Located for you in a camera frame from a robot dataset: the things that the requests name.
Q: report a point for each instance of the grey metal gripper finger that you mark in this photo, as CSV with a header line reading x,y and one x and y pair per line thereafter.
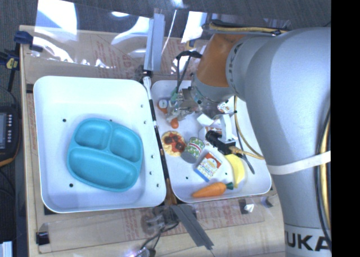
x,y
173,113
188,112

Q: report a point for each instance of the brown cardboard board red print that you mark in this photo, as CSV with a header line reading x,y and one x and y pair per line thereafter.
x,y
92,50

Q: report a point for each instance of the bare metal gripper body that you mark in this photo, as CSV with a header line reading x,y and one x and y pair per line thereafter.
x,y
194,101

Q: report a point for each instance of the thin black and white rod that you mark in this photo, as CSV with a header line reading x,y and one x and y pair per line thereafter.
x,y
157,135

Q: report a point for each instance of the blue divided plate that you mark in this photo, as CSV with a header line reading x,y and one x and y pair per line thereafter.
x,y
104,156

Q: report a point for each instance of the white and orange bottle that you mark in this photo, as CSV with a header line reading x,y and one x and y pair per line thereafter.
x,y
162,104

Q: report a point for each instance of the small orange ball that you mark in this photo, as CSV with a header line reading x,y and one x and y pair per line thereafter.
x,y
174,123

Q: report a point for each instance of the white orange and blue carton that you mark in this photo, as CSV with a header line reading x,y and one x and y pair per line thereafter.
x,y
208,166

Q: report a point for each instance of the yellow banana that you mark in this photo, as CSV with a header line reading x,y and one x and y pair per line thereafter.
x,y
238,170

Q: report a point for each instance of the yellow spaghetti with meatballs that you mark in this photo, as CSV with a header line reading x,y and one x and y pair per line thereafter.
x,y
172,144

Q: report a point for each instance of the white plastic tray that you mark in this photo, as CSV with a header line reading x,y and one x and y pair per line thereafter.
x,y
92,95
253,177

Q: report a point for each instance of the orange carrot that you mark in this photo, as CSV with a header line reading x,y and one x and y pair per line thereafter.
x,y
209,190

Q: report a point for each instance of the white packet with orange print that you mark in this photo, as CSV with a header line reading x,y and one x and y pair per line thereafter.
x,y
223,107

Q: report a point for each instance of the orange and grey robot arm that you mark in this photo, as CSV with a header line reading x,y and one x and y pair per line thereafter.
x,y
281,87

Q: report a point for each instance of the green and white can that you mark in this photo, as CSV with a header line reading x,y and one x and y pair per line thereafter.
x,y
193,149

